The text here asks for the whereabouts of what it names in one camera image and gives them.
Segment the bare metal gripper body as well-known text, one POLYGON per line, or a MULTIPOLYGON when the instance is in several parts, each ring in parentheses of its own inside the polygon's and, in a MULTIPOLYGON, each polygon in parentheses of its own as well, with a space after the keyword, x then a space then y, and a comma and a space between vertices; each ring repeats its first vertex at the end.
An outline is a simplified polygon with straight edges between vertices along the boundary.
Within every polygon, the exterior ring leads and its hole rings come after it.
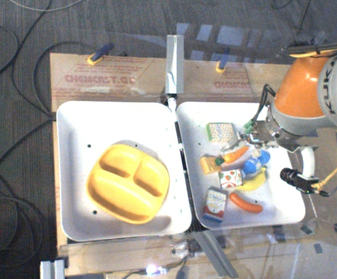
POLYGON ((285 131, 274 120, 249 120, 245 124, 245 140, 258 147, 275 148, 285 131))

